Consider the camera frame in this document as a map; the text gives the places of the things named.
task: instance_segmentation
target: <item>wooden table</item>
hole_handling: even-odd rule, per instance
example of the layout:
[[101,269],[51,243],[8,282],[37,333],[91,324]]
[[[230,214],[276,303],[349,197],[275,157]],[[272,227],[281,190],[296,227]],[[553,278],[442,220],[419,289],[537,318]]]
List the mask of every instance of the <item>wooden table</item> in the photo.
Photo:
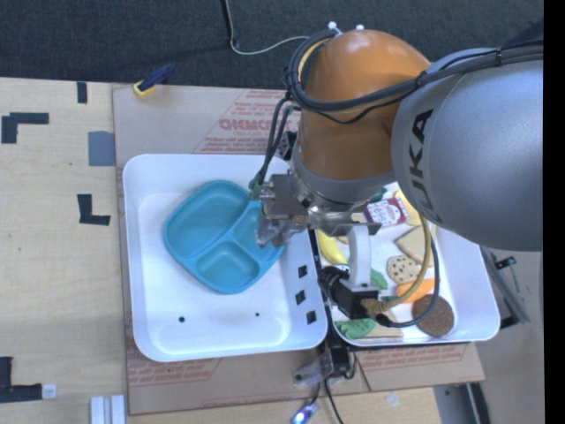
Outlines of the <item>wooden table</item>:
[[[116,168],[91,166],[88,134],[114,132],[111,84],[0,79],[0,115],[48,113],[0,144],[0,357],[11,383],[53,383],[56,397],[0,404],[0,423],[88,423],[89,399],[126,395]],[[109,224],[80,223],[79,194]],[[345,422],[439,424],[432,388],[335,398]],[[158,415],[130,423],[289,422],[304,401]],[[337,422],[320,399],[312,423]]]

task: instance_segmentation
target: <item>cardboard box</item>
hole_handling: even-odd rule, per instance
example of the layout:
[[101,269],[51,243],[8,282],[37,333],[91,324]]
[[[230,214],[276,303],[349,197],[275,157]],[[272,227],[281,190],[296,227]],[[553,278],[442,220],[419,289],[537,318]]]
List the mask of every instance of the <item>cardboard box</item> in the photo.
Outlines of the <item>cardboard box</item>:
[[[157,86],[147,97],[113,86],[117,194],[124,288],[129,413],[158,413],[309,398],[292,371],[317,351],[266,353],[159,363],[143,356],[132,335],[122,171],[141,154],[264,155],[280,90]],[[296,131],[299,113],[286,129]],[[333,384],[335,394],[478,382],[484,373],[473,343],[358,352],[358,373]]]

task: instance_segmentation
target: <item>white tray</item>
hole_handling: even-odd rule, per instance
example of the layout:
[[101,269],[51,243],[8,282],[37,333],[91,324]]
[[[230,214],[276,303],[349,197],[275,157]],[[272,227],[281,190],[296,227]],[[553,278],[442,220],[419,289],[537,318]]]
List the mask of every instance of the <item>white tray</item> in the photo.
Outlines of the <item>white tray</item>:
[[[164,244],[164,222],[189,194],[215,179],[246,188],[263,159],[140,155],[125,165],[133,336],[149,359],[168,362],[303,350],[326,336],[328,320],[307,232],[294,236],[257,283],[234,295],[201,284]],[[287,169],[286,162],[274,158],[267,176]],[[301,267],[306,268],[305,276],[298,274]],[[304,299],[297,300],[297,294]]]
[[[398,190],[396,183],[387,185],[389,198]],[[396,240],[407,231],[414,229],[407,223],[380,229],[371,236],[371,266],[378,270],[388,281],[388,289],[382,295],[394,295],[396,286],[387,275],[387,260],[391,256],[402,254]],[[348,339],[348,343],[361,347],[388,345],[429,345],[441,343],[460,343],[483,341],[494,337],[500,328],[501,318],[493,289],[486,272],[485,264],[478,245],[462,238],[451,231],[433,227],[433,236],[440,260],[440,295],[451,305],[455,315],[454,328],[444,337],[431,337],[417,326],[403,328],[403,337],[375,337]],[[349,248],[338,242],[346,257]],[[433,268],[426,272],[426,278],[433,277]],[[393,307],[393,313],[399,322],[412,319],[412,304]],[[348,320],[337,307],[332,307],[334,321]]]

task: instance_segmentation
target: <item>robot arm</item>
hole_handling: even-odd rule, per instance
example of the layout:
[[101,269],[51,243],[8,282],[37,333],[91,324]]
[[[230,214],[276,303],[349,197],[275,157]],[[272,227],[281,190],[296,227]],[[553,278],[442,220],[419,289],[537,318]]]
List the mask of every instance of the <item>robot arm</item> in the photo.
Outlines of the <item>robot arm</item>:
[[[287,81],[301,121],[289,174],[260,181],[260,245],[306,228],[360,240],[364,225],[368,237],[380,226],[355,215],[397,182],[432,223],[541,251],[543,41],[430,64],[390,34],[326,30],[298,48]],[[353,273],[340,280],[351,291],[365,281]]]

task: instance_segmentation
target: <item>blue divided plate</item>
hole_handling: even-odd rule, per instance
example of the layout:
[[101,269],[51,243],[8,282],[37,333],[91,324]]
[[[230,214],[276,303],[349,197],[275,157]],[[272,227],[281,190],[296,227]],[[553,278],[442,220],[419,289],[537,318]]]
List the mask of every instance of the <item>blue divided plate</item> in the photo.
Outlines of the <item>blue divided plate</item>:
[[194,277],[213,291],[239,293],[259,280],[284,247],[255,242],[260,202],[227,180],[201,186],[167,218],[165,246]]

